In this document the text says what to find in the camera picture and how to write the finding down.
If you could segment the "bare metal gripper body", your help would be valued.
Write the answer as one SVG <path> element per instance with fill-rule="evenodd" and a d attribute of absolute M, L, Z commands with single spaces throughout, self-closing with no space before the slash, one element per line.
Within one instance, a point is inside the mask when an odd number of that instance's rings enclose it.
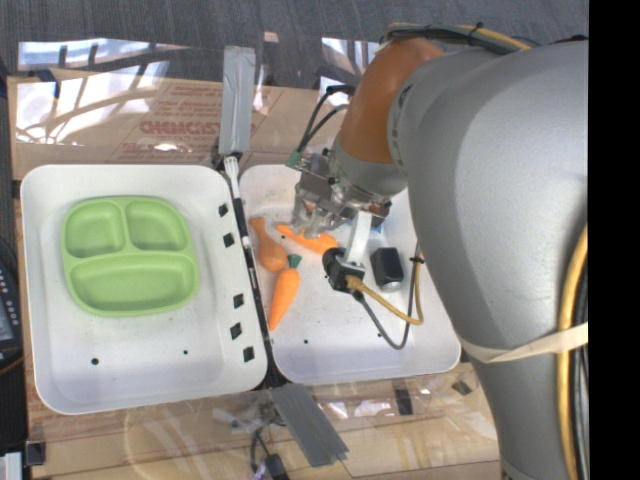
<path fill-rule="evenodd" d="M 320 207 L 351 220 L 358 211 L 365 211 L 383 221 L 390 213 L 391 197 L 356 182 L 331 153 L 304 154 L 296 169 L 300 179 L 294 201 L 303 199 L 308 208 L 313 208 L 313 214 Z"/>

